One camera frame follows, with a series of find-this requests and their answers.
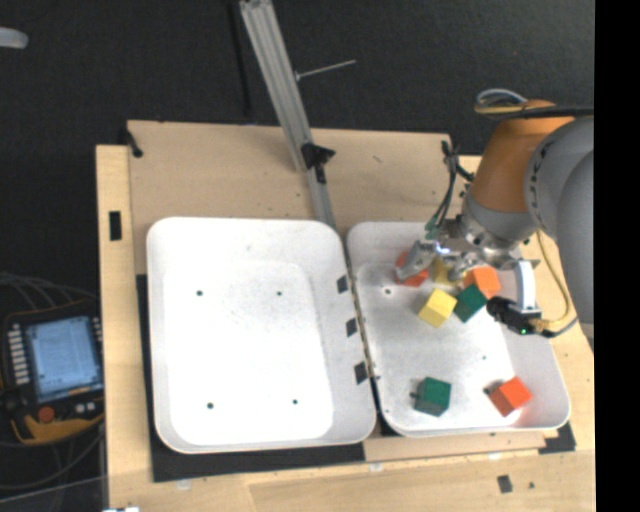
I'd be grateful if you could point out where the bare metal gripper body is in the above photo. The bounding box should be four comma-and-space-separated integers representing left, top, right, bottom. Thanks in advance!
433, 217, 524, 271

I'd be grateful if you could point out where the yellow cube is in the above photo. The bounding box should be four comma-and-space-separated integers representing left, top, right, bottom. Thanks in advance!
417, 288, 459, 329
431, 257, 464, 287

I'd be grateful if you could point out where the red cube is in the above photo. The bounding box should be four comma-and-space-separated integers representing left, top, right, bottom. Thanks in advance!
394, 251, 431, 288

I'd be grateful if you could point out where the orange cube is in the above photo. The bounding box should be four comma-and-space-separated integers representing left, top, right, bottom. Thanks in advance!
462, 265, 502, 301
487, 375, 534, 418

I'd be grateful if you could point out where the green cube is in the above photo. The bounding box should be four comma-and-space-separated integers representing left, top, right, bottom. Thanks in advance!
453, 284, 489, 324
412, 376, 453, 418

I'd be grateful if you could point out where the thin black and white rod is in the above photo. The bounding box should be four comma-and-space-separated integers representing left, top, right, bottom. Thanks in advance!
343, 239, 382, 382

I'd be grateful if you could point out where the white plastic tray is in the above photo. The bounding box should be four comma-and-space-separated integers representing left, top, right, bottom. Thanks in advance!
145, 215, 378, 455
345, 220, 572, 439

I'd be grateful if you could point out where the pale wood board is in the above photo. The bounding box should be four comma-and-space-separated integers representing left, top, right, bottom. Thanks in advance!
126, 118, 561, 464

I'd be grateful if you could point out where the black cylinder on white bracket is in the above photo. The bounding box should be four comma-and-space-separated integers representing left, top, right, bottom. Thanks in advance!
485, 259, 544, 337

